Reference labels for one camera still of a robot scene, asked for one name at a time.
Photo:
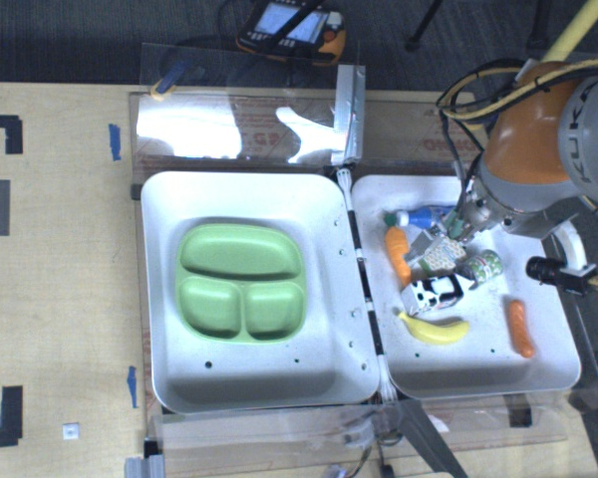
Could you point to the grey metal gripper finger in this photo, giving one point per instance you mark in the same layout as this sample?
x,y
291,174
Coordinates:
x,y
419,245

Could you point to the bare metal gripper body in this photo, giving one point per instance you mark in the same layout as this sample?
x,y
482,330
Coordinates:
x,y
478,217

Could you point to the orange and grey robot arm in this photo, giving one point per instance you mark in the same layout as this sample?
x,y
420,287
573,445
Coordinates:
x,y
528,142

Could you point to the orange carrot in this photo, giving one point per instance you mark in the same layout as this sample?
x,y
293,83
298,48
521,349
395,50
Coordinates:
x,y
397,252

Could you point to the green dotted white carton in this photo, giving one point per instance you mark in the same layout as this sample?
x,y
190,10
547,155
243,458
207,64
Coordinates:
x,y
441,259

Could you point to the blue and white bottle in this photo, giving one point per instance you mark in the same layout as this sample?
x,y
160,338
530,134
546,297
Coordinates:
x,y
421,216

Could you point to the green patterned can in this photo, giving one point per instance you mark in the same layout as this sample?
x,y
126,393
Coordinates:
x,y
486,267

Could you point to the black and white cow carton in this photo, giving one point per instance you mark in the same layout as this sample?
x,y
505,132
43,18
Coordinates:
x,y
436,294

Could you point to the yellow banana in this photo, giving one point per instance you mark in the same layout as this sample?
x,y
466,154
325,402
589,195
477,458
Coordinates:
x,y
436,332

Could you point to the orange sausage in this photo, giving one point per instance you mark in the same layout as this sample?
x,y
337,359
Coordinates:
x,y
520,329

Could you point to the white plastic tray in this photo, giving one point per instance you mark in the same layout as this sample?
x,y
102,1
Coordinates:
x,y
279,376
478,366

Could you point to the green divided plate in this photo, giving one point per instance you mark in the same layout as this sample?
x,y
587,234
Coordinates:
x,y
239,252

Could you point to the black cylinder on white bracket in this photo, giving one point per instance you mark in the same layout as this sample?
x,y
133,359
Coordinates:
x,y
553,271

